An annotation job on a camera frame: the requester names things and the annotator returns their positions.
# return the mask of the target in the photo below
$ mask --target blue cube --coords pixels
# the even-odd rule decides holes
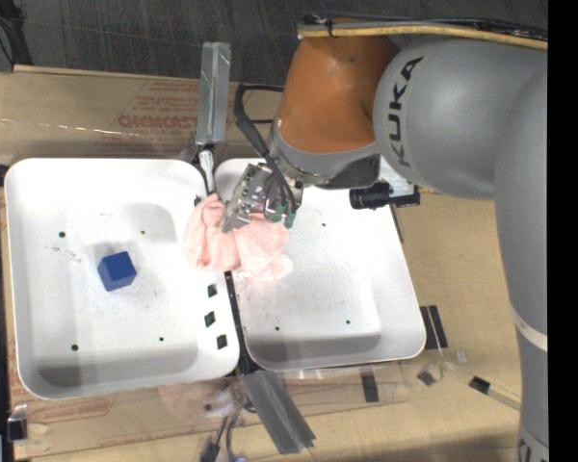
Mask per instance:
[[[98,274],[107,291],[114,291],[130,285],[137,271],[127,251],[104,257],[98,266]]]

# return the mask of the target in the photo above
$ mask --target gray robot arm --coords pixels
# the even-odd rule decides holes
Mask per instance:
[[[384,159],[440,193],[494,198],[522,368],[518,460],[548,461],[547,53],[422,38],[383,73],[373,113]]]

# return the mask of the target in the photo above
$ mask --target tape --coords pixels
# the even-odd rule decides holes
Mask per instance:
[[[541,332],[533,328],[531,325],[529,325],[529,323],[527,323],[525,320],[522,319],[522,317],[520,317],[520,315],[518,315],[518,313],[513,309],[513,307],[512,307],[512,317],[513,322],[516,325],[516,328],[527,341],[529,341],[535,347],[538,347],[539,349],[548,352],[547,335],[542,334]]]
[[[420,313],[426,329],[426,344],[424,349],[442,349],[448,346],[447,337],[443,330],[443,323],[438,308],[433,306],[420,306]]]
[[[363,372],[361,378],[364,399],[367,402],[379,402],[379,388],[375,376],[371,372]]]

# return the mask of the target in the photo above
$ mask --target black hole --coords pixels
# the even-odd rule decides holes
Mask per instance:
[[[227,345],[227,336],[226,335],[220,335],[219,337],[216,338],[216,347],[218,349],[222,349],[223,347],[226,347]]]
[[[209,327],[212,323],[216,321],[216,317],[214,316],[214,312],[208,313],[205,317],[205,326]]]

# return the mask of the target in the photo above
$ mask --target black square marking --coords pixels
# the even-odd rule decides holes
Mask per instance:
[[[379,402],[379,389],[377,388],[377,380],[372,373],[363,373],[362,389],[364,391],[364,398],[367,402]]]
[[[220,335],[219,337],[216,338],[216,347],[218,349],[222,349],[223,347],[227,346],[227,336],[226,335]]]
[[[214,312],[208,313],[205,317],[203,317],[203,319],[205,320],[205,326],[206,327],[209,327],[212,323],[214,323],[216,321],[216,317],[214,316]]]
[[[28,431],[28,421],[23,420],[12,420],[7,424],[7,437],[10,442],[16,442],[17,440],[23,440],[27,436]]]
[[[443,323],[436,306],[420,306],[420,313],[426,328],[426,344],[424,349],[439,349],[447,347],[447,338],[443,330]]]

